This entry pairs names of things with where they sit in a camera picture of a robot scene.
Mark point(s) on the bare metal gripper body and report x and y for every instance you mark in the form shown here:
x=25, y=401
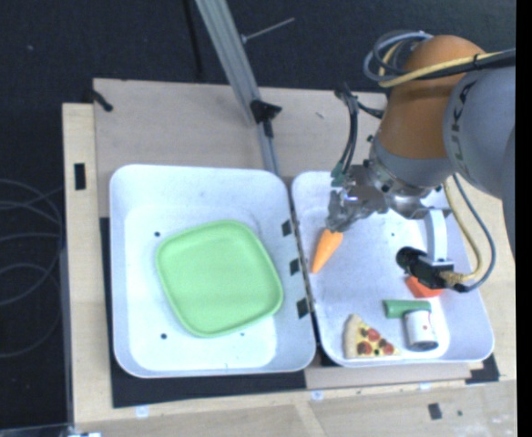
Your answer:
x=371, y=196

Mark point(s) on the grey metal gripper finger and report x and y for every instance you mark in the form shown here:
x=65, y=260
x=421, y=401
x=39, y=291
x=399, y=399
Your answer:
x=333, y=216
x=348, y=223

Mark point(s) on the orange carrot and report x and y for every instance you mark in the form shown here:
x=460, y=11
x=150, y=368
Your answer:
x=325, y=251

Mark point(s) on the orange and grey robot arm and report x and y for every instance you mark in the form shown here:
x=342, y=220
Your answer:
x=423, y=107

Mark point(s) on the thin black rod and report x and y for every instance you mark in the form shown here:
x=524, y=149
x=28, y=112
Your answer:
x=303, y=255

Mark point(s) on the white plastic tray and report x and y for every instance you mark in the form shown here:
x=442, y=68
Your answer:
x=366, y=280
x=138, y=267

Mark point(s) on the orange-red block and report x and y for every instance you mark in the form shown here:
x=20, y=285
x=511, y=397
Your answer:
x=418, y=289

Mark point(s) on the pizza slice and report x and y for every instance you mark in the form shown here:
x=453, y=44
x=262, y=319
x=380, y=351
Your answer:
x=361, y=339

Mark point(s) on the white can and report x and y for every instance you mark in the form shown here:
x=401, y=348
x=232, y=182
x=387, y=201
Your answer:
x=418, y=330

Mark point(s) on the green plate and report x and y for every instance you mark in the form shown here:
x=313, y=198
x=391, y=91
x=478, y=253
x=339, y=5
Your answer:
x=218, y=278

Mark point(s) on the pale wood board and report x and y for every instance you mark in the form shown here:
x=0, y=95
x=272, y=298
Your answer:
x=179, y=125

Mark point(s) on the black cylinder on white bracket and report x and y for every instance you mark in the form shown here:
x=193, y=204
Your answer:
x=423, y=267

